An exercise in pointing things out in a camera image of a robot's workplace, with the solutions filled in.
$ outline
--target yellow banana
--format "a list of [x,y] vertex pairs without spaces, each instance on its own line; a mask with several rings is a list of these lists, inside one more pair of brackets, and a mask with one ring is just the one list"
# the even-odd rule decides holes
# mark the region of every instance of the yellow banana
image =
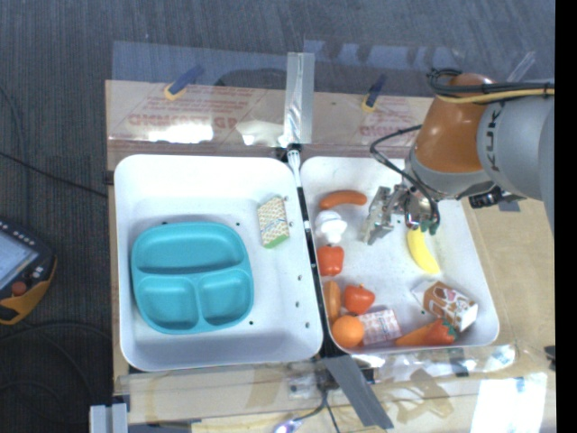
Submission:
[[419,267],[431,274],[437,274],[441,271],[435,257],[426,246],[425,233],[420,228],[408,230],[407,244],[413,260]]

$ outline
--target black and orange device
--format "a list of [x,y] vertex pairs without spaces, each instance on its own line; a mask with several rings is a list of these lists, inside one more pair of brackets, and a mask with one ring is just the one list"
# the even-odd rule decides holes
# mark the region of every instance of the black and orange device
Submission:
[[0,216],[0,324],[25,318],[52,282],[56,255],[30,230]]

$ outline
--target teal divided dish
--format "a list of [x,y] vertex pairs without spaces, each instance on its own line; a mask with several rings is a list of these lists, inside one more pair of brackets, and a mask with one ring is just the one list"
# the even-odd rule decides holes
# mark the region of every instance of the teal divided dish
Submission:
[[165,334],[230,327],[252,308],[254,285],[246,247],[221,223],[147,229],[134,242],[131,276],[142,318]]

